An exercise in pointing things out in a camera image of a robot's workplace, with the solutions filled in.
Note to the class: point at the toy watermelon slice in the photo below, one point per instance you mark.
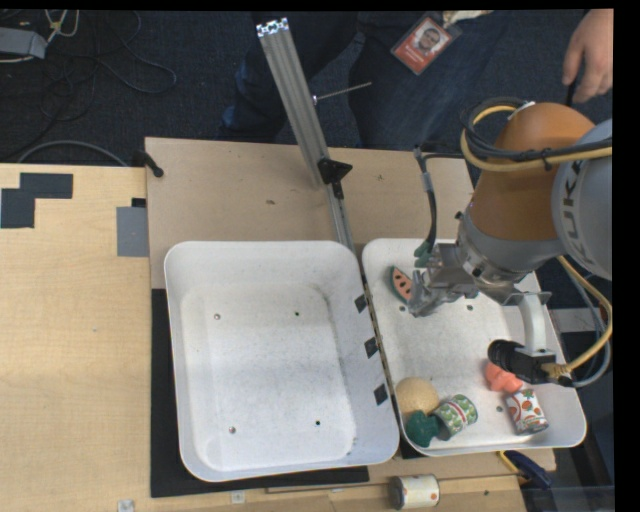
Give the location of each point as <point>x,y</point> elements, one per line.
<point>400,285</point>

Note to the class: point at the tan round bread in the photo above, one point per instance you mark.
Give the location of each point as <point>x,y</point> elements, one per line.
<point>416,395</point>

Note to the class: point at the black cylinder on white bracket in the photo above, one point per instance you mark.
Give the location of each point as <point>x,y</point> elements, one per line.
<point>520,360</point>

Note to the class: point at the white can with orange dots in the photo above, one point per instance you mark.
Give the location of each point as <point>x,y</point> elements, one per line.
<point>415,491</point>

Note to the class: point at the person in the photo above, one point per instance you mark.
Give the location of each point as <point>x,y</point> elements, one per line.
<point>400,100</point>

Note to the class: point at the red and white ID badge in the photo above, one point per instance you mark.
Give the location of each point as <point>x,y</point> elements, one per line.
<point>425,42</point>

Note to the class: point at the white plastic tray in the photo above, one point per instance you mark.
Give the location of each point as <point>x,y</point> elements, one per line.
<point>450,345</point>
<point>270,360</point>

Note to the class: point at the white can with orange print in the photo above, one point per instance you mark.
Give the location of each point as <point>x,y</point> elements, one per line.
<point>526,411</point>

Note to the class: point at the green and white can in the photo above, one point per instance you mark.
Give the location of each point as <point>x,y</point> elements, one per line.
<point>456,415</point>

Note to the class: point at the brown cardboard board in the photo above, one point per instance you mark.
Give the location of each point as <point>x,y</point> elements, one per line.
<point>235,200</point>

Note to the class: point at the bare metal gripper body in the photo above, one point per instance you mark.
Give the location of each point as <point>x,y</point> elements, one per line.
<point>452,277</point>

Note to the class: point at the green broccoli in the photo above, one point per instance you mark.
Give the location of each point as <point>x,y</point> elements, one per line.
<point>421,429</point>

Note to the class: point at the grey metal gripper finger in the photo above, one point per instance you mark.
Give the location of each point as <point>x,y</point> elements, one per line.
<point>416,290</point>
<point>428,304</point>

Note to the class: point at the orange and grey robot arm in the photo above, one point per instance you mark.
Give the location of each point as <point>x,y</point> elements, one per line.
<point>520,200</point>

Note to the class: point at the person's hand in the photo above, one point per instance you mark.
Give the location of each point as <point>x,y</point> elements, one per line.
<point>592,50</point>

